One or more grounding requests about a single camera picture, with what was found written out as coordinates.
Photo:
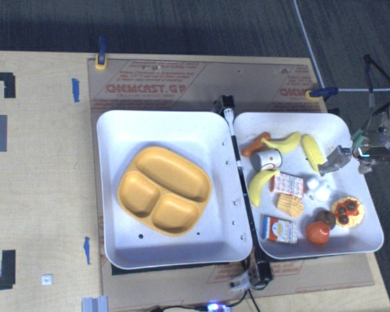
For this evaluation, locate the yellow banana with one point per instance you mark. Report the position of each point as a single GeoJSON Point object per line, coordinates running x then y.
{"type": "Point", "coordinates": [258, 187]}
{"type": "Point", "coordinates": [284, 143]}

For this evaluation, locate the yellow pizza with dark toppings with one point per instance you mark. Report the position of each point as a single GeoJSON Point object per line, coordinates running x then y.
{"type": "Point", "coordinates": [357, 214]}

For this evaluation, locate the orange divided plate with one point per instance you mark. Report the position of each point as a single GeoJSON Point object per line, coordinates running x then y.
{"type": "Point", "coordinates": [169, 174]}

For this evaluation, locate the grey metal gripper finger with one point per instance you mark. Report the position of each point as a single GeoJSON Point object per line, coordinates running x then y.
{"type": "Point", "coordinates": [335, 159]}
{"type": "Point", "coordinates": [366, 168]}

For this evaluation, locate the white can with red print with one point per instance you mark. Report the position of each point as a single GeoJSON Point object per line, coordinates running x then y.
{"type": "Point", "coordinates": [269, 159]}

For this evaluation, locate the white red and blue carton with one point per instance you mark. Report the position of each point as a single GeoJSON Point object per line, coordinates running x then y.
{"type": "Point", "coordinates": [279, 229]}

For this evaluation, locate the orange sausage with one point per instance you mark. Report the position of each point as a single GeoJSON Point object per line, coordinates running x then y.
{"type": "Point", "coordinates": [252, 147]}

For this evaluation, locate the brown doughnut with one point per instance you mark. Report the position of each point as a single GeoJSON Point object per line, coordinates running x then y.
{"type": "Point", "coordinates": [326, 216]}

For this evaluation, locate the red tomato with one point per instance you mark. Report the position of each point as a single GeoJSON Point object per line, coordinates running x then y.
{"type": "Point", "coordinates": [318, 233]}

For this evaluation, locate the yellow ridged biscuit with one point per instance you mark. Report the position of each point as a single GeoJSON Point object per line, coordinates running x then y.
{"type": "Point", "coordinates": [290, 205]}

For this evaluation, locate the yellow corn cob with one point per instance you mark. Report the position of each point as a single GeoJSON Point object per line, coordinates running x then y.
{"type": "Point", "coordinates": [313, 151]}

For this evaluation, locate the thin black and white rod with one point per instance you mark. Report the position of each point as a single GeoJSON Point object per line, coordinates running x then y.
{"type": "Point", "coordinates": [243, 184]}

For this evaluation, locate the white plastic tray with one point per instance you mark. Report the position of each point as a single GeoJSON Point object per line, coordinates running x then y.
{"type": "Point", "coordinates": [117, 206]}
{"type": "Point", "coordinates": [354, 239]}

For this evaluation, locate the orange and white packet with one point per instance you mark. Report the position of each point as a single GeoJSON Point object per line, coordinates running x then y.
{"type": "Point", "coordinates": [287, 185]}

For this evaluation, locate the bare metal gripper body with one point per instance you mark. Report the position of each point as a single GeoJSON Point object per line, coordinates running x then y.
{"type": "Point", "coordinates": [378, 153]}

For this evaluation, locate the white cube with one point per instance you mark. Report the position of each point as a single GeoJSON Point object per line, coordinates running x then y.
{"type": "Point", "coordinates": [312, 183]}
{"type": "Point", "coordinates": [322, 193]}

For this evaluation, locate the brown cardboard board red print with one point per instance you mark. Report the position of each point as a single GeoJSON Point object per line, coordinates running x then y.
{"type": "Point", "coordinates": [195, 86]}

